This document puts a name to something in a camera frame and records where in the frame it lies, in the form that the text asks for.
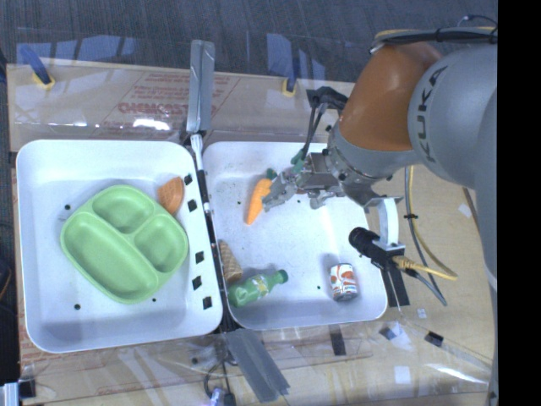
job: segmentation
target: white and red can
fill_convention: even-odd
[[[329,270],[331,278],[332,298],[335,301],[346,301],[358,296],[358,285],[349,263],[339,263]]]

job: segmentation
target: green bottle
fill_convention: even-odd
[[[257,274],[242,284],[233,284],[228,290],[229,302],[234,307],[244,307],[250,302],[263,298],[277,285],[287,281],[287,272],[283,269],[271,275]]]

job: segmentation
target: clear plastic sheet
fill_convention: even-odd
[[[31,46],[55,85],[49,91],[39,86],[19,54],[17,62],[9,64],[12,151],[40,138],[186,139],[188,43],[111,36],[51,41],[58,38],[57,33],[20,32],[20,43]],[[268,46],[267,71],[254,73],[247,56],[237,73],[221,72],[220,60],[225,56],[217,47],[212,130],[205,135],[205,145],[219,140],[304,141],[310,110],[306,90],[329,85],[348,95],[356,78],[348,71],[357,73],[360,67],[348,68],[343,62],[362,60],[365,56],[360,56],[367,52],[359,44],[325,39],[250,33],[249,40]],[[292,50],[299,55],[300,78],[295,95],[289,97],[283,94],[282,84],[292,72],[288,66]],[[342,64],[319,63],[318,56],[326,53]],[[167,59],[164,54],[175,57]],[[326,141],[325,127],[336,117],[334,111],[325,113],[314,140]],[[376,190],[403,196],[403,179],[395,176],[379,183]],[[457,282],[440,281],[448,305],[407,277],[410,304],[389,308],[377,321],[258,332],[291,386],[288,395],[273,404],[356,404],[487,391],[494,332],[471,208],[461,188],[442,182],[422,167],[414,197],[418,197],[416,213],[425,239],[435,252],[452,257],[460,275]],[[399,214],[404,213],[399,204]],[[368,219],[370,228],[377,231],[377,215],[370,212]],[[400,237],[407,255],[416,259],[405,221]],[[84,404],[93,404],[92,398],[120,403],[131,401],[130,395],[134,403],[142,398],[147,403],[178,404],[179,396],[189,396],[191,404],[210,404],[207,377],[210,389],[229,386],[239,405],[258,404],[238,366],[227,359],[223,333],[88,353],[48,354],[25,334],[21,287],[19,307],[21,382],[35,388],[33,396],[24,398],[25,405],[70,404],[84,398],[88,401]]]

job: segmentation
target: divided green plate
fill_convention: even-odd
[[[148,299],[183,264],[188,236],[147,194],[114,185],[64,223],[60,244],[75,267],[104,294],[135,304]]]

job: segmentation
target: orange toy carrot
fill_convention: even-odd
[[[254,222],[255,218],[263,211],[262,199],[271,192],[271,185],[272,180],[269,178],[262,178],[255,185],[248,207],[248,215],[246,217],[246,223],[248,225]]]

